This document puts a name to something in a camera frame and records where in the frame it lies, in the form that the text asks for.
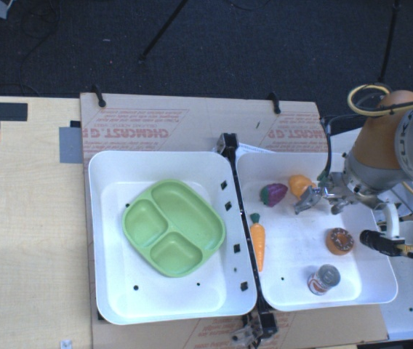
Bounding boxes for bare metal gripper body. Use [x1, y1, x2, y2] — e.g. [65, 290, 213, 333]
[317, 172, 372, 206]

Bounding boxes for orange toy pepper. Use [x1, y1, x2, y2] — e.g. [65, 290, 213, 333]
[287, 174, 317, 201]

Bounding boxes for purple grapes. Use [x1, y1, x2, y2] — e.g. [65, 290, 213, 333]
[259, 182, 289, 208]

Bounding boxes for brown doughnut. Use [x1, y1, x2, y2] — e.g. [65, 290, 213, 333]
[325, 227, 356, 257]

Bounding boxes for white plastic tray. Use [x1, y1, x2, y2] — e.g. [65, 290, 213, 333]
[236, 151, 399, 313]
[88, 150, 258, 326]

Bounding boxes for orange carrot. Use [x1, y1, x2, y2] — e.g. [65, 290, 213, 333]
[249, 212, 267, 273]

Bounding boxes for small red and white can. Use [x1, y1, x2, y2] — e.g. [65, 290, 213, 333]
[307, 263, 342, 297]

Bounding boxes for brown cardboard board, red print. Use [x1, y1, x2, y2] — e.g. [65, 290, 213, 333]
[79, 92, 390, 349]

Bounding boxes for green divided plate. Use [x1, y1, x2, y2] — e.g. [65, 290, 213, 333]
[121, 178, 227, 278]

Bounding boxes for black cylinder on white bracket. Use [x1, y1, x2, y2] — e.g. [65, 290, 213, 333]
[359, 201, 408, 258]

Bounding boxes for black block with thin wires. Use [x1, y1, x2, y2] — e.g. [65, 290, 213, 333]
[256, 311, 279, 338]
[217, 132, 238, 156]

